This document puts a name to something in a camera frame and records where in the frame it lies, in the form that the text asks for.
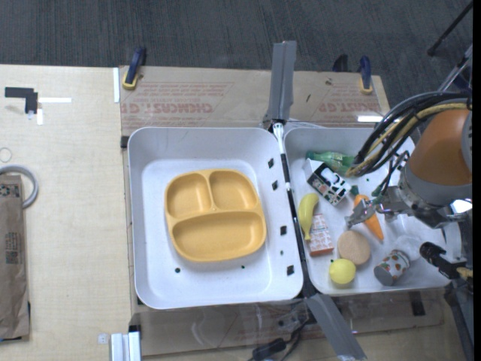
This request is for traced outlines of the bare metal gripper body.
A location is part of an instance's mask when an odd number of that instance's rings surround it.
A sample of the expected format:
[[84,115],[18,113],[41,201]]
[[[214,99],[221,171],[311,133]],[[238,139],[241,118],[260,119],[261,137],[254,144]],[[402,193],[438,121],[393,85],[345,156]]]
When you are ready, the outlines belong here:
[[393,220],[398,215],[407,215],[415,217],[432,229],[471,220],[470,211],[457,212],[452,204],[453,202],[447,205],[432,205],[408,187],[389,187],[375,209],[376,212],[384,214],[387,220]]

